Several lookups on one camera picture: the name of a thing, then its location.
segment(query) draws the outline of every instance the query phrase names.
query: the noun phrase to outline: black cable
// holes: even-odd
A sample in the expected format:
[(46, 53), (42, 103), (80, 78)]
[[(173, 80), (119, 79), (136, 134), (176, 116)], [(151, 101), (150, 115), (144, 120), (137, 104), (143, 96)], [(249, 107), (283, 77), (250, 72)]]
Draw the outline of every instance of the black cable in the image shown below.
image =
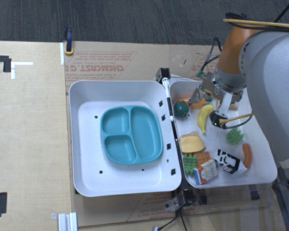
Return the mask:
[(215, 60), (216, 58), (219, 57), (219, 56), (218, 56), (218, 57), (215, 56), (215, 57), (213, 57), (212, 59), (209, 60), (209, 58), (211, 57), (211, 54), (212, 54), (212, 52), (213, 52), (213, 48), (214, 48), (214, 46), (215, 46), (215, 42), (217, 42), (218, 49), (219, 49), (220, 51), (222, 51), (222, 47), (221, 47), (220, 41), (218, 40), (217, 37), (214, 37), (214, 38), (213, 38), (213, 43), (212, 43), (212, 46), (211, 46), (211, 49), (210, 49), (210, 52), (209, 52), (209, 54), (207, 55), (207, 58), (206, 58), (204, 64), (202, 65), (200, 71), (203, 71), (206, 65), (208, 65), (210, 62), (212, 62), (213, 60)]
[(162, 229), (165, 228), (167, 225), (169, 225), (169, 224), (171, 224), (172, 222), (174, 222), (174, 221), (177, 219), (178, 216), (179, 216), (179, 211), (176, 211), (176, 212), (175, 212), (175, 217), (174, 217), (174, 219), (172, 219), (170, 222), (166, 223), (164, 226), (159, 227), (159, 228), (158, 228), (158, 231), (159, 231), (159, 230), (162, 230)]
[(281, 17), (284, 16), (284, 14), (288, 11), (289, 9), (289, 4), (286, 6), (286, 8), (282, 11), (282, 13), (280, 13), (280, 15), (274, 20), (274, 22), (278, 22), (280, 20)]
[(235, 19), (235, 20), (248, 20), (248, 21), (254, 21), (252, 19), (248, 19), (247, 15), (245, 14), (237, 14), (237, 13), (232, 13), (232, 12), (227, 12), (225, 14), (225, 17), (227, 19)]
[(182, 219), (182, 223), (184, 225), (184, 229), (185, 229), (185, 231), (187, 231), (187, 227), (186, 227), (184, 219), (183, 219), (182, 211), (180, 211), (180, 216), (181, 216), (181, 219)]
[(187, 231), (187, 227), (186, 227), (186, 225), (185, 225), (185, 222), (184, 222), (183, 216), (182, 216), (182, 208), (183, 208), (183, 207), (181, 207), (180, 209), (178, 209), (178, 210), (175, 212), (175, 217), (174, 217), (174, 219), (172, 219), (170, 222), (166, 223), (164, 226), (159, 227), (159, 228), (158, 228), (158, 231), (159, 231), (159, 230), (162, 230), (163, 228), (165, 228), (166, 226), (168, 226), (169, 224), (171, 224), (172, 222), (174, 222), (174, 221), (178, 218), (179, 215), (181, 216), (182, 223), (183, 223), (183, 225), (184, 225), (184, 229), (185, 229), (185, 231)]

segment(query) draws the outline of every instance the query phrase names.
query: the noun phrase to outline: gray floor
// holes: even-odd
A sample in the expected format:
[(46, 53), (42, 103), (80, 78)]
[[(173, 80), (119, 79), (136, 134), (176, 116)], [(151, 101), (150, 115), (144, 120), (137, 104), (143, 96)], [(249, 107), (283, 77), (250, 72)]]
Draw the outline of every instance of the gray floor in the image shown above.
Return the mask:
[[(0, 0), (0, 40), (223, 43), (226, 12), (274, 21), (289, 0)], [(280, 22), (289, 23), (289, 11)]]

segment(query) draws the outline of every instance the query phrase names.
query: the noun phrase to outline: white plastic strip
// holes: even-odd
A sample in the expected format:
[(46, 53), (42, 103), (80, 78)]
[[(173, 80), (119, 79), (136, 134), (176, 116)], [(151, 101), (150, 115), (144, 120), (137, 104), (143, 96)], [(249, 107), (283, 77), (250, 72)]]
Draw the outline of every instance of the white plastic strip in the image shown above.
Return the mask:
[(231, 100), (232, 100), (232, 94), (226, 92), (226, 94), (223, 97), (222, 105), (218, 111), (219, 115), (226, 116), (225, 114), (229, 109), (229, 106), (231, 104)]
[(58, 231), (78, 231), (77, 213), (59, 214)]
[(169, 84), (172, 84), (176, 81), (197, 81), (196, 79), (190, 79), (189, 77), (182, 77), (179, 75), (173, 75), (171, 74), (171, 78), (169, 80)]
[(11, 79), (15, 79), (15, 63), (11, 62)]
[(61, 65), (64, 65), (64, 44), (60, 43), (60, 57), (61, 57)]
[(289, 168), (289, 159), (279, 162), (283, 169)]
[(163, 86), (164, 86), (165, 91), (166, 91), (166, 97), (167, 97), (168, 105), (171, 105), (170, 92), (169, 92), (169, 79), (168, 78), (163, 78), (162, 79), (162, 83), (163, 83)]
[(11, 79), (15, 79), (15, 66), (16, 65), (33, 65), (33, 62), (11, 62)]

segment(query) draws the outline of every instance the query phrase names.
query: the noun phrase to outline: blue plate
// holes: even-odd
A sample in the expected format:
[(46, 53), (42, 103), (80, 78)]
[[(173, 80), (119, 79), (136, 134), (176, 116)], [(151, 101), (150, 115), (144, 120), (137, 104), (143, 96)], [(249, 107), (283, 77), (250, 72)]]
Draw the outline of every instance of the blue plate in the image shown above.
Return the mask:
[(156, 160), (163, 141), (158, 120), (144, 106), (119, 106), (101, 118), (101, 134), (107, 157), (118, 164), (140, 164)]

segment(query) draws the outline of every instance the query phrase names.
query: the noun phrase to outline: metal bracket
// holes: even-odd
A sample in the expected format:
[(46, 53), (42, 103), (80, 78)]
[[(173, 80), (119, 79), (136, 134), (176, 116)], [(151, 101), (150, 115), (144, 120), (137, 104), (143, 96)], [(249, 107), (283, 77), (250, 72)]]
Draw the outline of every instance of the metal bracket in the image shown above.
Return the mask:
[(171, 78), (170, 69), (169, 68), (159, 68), (158, 72), (155, 75), (155, 78), (156, 78), (156, 81), (158, 83), (162, 84), (163, 78), (167, 78), (167, 79)]
[(199, 102), (203, 97), (200, 95), (200, 84), (197, 85), (191, 97), (188, 98), (188, 105)]
[(174, 198), (165, 202), (165, 211), (177, 211), (183, 206), (189, 206), (196, 201), (192, 190), (180, 191)]
[(58, 231), (78, 231), (77, 213), (59, 214)]

